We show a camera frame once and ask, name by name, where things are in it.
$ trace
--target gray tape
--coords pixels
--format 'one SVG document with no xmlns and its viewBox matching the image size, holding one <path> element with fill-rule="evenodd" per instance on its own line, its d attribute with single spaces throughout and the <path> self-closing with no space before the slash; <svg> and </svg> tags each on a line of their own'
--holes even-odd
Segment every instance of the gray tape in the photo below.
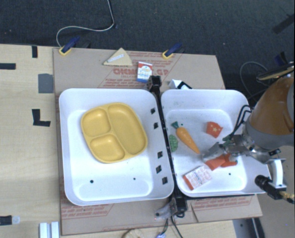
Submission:
<svg viewBox="0 0 295 238">
<path fill-rule="evenodd" d="M 38 93 L 53 93 L 54 77 L 50 74 L 38 74 Z"/>
</svg>

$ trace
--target orange carrot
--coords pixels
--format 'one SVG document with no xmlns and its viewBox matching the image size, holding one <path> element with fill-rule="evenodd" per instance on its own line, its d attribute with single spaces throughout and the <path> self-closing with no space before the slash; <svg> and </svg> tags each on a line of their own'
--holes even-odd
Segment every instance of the orange carrot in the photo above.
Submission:
<svg viewBox="0 0 295 238">
<path fill-rule="evenodd" d="M 177 122 L 171 124 L 176 129 L 177 137 L 182 140 L 184 144 L 186 144 L 189 148 L 191 148 L 194 152 L 200 154 L 200 150 L 192 139 L 191 135 L 184 127 L 179 127 Z"/>
</svg>

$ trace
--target blue clamp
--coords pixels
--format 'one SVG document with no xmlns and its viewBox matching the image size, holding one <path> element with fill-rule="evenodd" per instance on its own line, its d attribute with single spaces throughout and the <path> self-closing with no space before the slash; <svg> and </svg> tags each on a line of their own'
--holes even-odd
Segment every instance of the blue clamp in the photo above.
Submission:
<svg viewBox="0 0 295 238">
<path fill-rule="evenodd" d="M 173 53 L 177 50 L 179 50 L 182 47 L 182 43 L 176 43 L 172 48 L 170 48 L 169 50 L 166 50 L 162 53 L 162 57 L 167 60 L 170 57 L 173 56 Z"/>
<path fill-rule="evenodd" d="M 70 51 L 72 50 L 72 47 L 76 45 L 79 39 L 80 39 L 79 36 L 71 38 L 66 45 L 64 45 L 62 48 L 59 49 L 59 53 L 62 56 L 66 56 L 67 54 L 69 54 Z"/>
</svg>

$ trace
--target cardboard sheet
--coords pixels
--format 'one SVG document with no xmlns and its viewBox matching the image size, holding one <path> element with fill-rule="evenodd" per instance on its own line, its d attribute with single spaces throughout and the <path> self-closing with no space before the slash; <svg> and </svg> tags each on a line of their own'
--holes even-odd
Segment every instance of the cardboard sheet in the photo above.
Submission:
<svg viewBox="0 0 295 238">
<path fill-rule="evenodd" d="M 224 89 L 219 65 L 215 56 L 174 54 L 164 60 L 161 53 L 127 51 L 132 67 L 105 66 L 103 63 L 114 50 L 73 49 L 63 57 L 53 49 L 56 95 L 57 139 L 61 185 L 62 235 L 75 235 L 132 228 L 161 227 L 164 220 L 154 218 L 155 210 L 163 207 L 167 199 L 143 202 L 76 206 L 64 192 L 62 170 L 59 95 L 69 88 L 131 88 L 142 89 L 145 83 L 137 82 L 138 62 L 153 65 L 153 75 L 160 75 L 161 91 L 169 89 L 172 79 L 183 80 L 195 89 Z M 188 211 L 177 224 L 222 221 L 261 216 L 256 195 L 188 200 Z"/>
</svg>

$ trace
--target cheese wedge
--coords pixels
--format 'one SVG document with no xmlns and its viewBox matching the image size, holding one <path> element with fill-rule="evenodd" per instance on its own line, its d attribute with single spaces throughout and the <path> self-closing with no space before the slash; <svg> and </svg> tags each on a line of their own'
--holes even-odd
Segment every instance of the cheese wedge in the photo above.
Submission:
<svg viewBox="0 0 295 238">
<path fill-rule="evenodd" d="M 127 54 L 127 52 L 123 48 L 120 48 L 107 61 L 105 61 L 103 65 L 132 66 L 132 60 Z"/>
</svg>

